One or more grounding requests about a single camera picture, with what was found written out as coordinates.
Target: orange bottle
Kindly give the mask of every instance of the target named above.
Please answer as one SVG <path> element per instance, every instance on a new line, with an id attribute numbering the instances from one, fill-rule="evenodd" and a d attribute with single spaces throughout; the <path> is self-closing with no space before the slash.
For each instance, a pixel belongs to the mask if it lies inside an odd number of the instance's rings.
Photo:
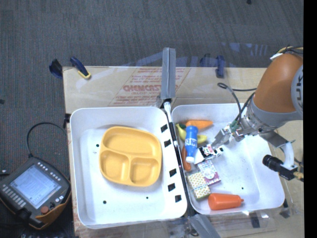
<path id="1" fill-rule="evenodd" d="M 244 200 L 239 195 L 212 193 L 208 197 L 208 205 L 212 210 L 223 210 L 239 207 Z"/>

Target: table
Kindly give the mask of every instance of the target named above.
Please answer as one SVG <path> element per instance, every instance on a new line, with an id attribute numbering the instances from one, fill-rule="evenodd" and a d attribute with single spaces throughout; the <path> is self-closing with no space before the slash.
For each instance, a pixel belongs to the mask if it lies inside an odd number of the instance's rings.
<path id="1" fill-rule="evenodd" d="M 89 80 L 82 78 L 76 68 L 63 67 L 65 96 L 65 117 L 79 108 L 157 106 L 161 84 L 161 67 L 113 67 L 85 66 L 91 73 Z M 265 68 L 225 68 L 224 78 L 217 78 L 213 67 L 177 67 L 176 97 L 172 108 L 185 104 L 235 103 L 233 96 L 220 87 L 225 83 L 233 89 L 256 88 Z M 235 92 L 240 103 L 244 103 L 252 92 Z M 70 126 L 67 124 L 68 149 L 70 156 L 71 183 L 74 184 Z M 277 133 L 291 141 L 295 158 L 303 155 L 303 121 L 288 122 Z M 280 149 L 269 146 L 272 155 L 283 160 Z M 281 178 L 286 208 L 257 212 L 256 215 L 226 216 L 212 219 L 212 223 L 222 238 L 246 236 L 250 238 L 304 237 L 304 183 L 296 179 L 286 181 Z M 186 234 L 188 228 L 182 220 L 173 223 L 152 222 L 144 225 L 92 230 L 81 224 L 76 209 L 76 190 L 72 186 L 72 204 L 75 234 L 81 238 L 178 238 Z"/>

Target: gray carpet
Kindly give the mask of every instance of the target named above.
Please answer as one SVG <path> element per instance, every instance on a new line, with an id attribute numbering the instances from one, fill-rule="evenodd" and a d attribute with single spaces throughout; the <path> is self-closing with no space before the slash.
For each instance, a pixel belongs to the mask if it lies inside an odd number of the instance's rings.
<path id="1" fill-rule="evenodd" d="M 70 66 L 161 66 L 164 47 L 176 66 L 267 67 L 280 48 L 303 45 L 304 0 L 0 0 L 0 168 L 13 172 L 28 156 L 26 134 L 38 122 L 64 119 L 62 79 L 53 59 Z M 54 126 L 30 134 L 30 150 L 69 175 L 67 139 Z M 12 214 L 0 204 L 0 236 Z M 71 204 L 38 237 L 73 237 Z"/>

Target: blue bottle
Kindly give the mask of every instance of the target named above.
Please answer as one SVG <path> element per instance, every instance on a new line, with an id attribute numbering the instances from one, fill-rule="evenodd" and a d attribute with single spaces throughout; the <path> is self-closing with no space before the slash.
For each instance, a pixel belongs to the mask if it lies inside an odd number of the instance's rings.
<path id="1" fill-rule="evenodd" d="M 186 161 L 189 163 L 194 163 L 195 152 L 197 150 L 197 133 L 198 128 L 196 126 L 186 127 L 186 137 L 185 137 L 185 148 L 187 151 Z"/>

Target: yellow plate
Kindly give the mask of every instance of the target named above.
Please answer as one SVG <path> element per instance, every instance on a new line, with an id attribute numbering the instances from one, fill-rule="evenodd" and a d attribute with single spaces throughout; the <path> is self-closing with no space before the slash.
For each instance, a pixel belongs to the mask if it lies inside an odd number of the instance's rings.
<path id="1" fill-rule="evenodd" d="M 152 133 L 114 126 L 103 135 L 99 168 L 112 182 L 149 186 L 159 178 L 161 161 L 160 141 Z"/>

